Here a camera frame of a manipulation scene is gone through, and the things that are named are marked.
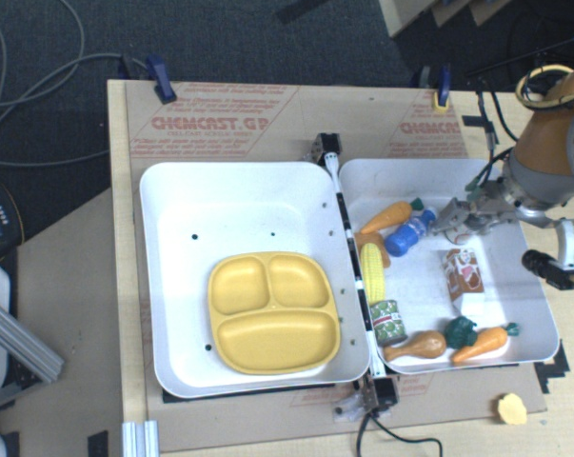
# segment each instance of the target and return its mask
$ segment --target blue clamp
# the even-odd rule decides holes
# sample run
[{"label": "blue clamp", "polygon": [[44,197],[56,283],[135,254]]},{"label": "blue clamp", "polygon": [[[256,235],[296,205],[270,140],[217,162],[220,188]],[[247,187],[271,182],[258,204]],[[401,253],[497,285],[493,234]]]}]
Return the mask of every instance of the blue clamp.
[{"label": "blue clamp", "polygon": [[449,87],[451,86],[451,71],[449,65],[443,65],[439,72],[439,84],[435,91],[432,107],[439,112],[446,112],[449,108]]},{"label": "blue clamp", "polygon": [[147,56],[146,64],[149,76],[157,82],[155,93],[160,101],[163,104],[176,101],[176,93],[170,85],[164,60],[157,54],[150,54]]}]

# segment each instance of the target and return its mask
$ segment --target soda can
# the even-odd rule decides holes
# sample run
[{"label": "soda can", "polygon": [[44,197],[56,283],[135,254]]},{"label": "soda can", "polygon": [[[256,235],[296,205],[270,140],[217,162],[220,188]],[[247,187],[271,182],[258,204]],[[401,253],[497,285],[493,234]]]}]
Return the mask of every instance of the soda can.
[{"label": "soda can", "polygon": [[398,344],[407,338],[396,301],[381,301],[370,307],[370,310],[375,338],[380,347]]}]

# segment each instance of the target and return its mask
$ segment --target yellow corn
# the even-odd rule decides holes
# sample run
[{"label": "yellow corn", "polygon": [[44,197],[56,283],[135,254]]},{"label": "yellow corn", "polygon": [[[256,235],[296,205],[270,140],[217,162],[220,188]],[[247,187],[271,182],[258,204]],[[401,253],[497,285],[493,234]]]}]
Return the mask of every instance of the yellow corn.
[{"label": "yellow corn", "polygon": [[375,244],[364,244],[361,248],[361,271],[365,283],[366,300],[370,305],[386,297],[382,253]]}]

